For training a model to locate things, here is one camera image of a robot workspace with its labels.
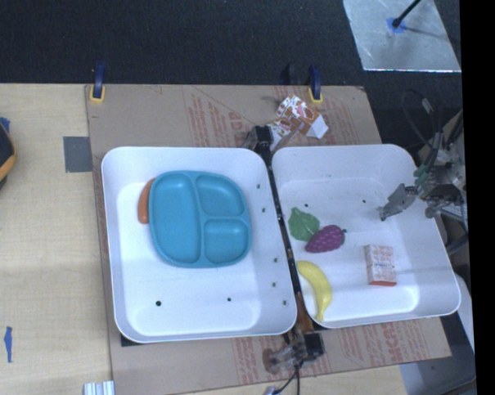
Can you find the green leaf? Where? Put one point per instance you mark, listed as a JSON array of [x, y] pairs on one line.
[[302, 224]]

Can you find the white plastic tray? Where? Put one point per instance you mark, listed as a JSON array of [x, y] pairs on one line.
[[195, 309], [358, 306]]

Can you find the orange and white gabled carton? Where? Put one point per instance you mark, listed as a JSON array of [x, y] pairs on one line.
[[299, 112]]

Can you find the blue divided plate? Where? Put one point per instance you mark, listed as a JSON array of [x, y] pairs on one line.
[[175, 220]]

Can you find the purple grapes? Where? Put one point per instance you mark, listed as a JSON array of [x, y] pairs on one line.
[[326, 239]]

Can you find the orange sausage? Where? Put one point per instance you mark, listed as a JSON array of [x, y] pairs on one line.
[[142, 207]]

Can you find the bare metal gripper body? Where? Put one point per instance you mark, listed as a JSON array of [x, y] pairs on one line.
[[445, 186]]

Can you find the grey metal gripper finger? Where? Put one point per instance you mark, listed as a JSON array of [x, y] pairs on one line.
[[432, 212], [397, 202]]

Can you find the thin black rod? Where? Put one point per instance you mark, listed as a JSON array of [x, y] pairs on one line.
[[279, 215]]

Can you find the brown cardboard board red print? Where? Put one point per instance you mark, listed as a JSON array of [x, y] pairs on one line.
[[154, 119]]

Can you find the small orange and white carton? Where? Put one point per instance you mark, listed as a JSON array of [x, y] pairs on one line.
[[380, 265]]

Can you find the yellow banana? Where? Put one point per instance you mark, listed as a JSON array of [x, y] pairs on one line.
[[318, 281]]

